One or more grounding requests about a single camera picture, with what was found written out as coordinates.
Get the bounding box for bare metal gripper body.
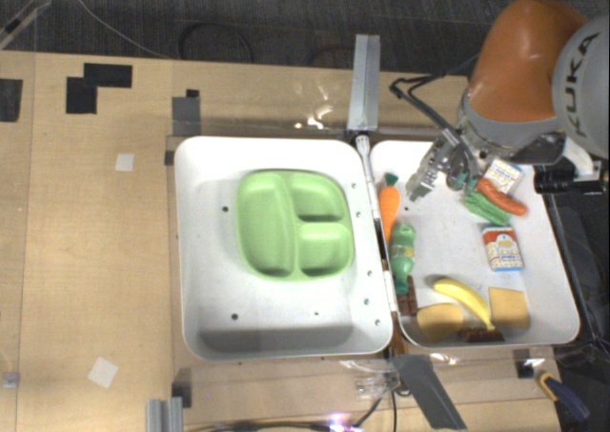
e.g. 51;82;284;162
417;127;483;181

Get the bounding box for orange carrot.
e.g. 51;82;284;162
377;172;401;245

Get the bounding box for white and orange small carton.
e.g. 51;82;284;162
481;157;524;195

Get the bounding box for green beans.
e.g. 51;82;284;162
462;180;512;228

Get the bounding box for white plastic tray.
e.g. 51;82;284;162
173;134;395;363
369;139;582;351

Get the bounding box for green plastic bottle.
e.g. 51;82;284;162
388;222;417;298

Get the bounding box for red and white carton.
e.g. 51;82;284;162
480;225;525;274

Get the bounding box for brown chocolate bar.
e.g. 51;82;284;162
457;325;507;345
396;275;420;318

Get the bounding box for yellow banana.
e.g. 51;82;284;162
431;277;498;333

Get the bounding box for yellow round bread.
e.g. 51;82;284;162
416;302;466;343

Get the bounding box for green divided plate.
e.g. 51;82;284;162
234;168;356;285

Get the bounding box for black cylinder on white bracket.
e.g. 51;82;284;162
513;133;607;195

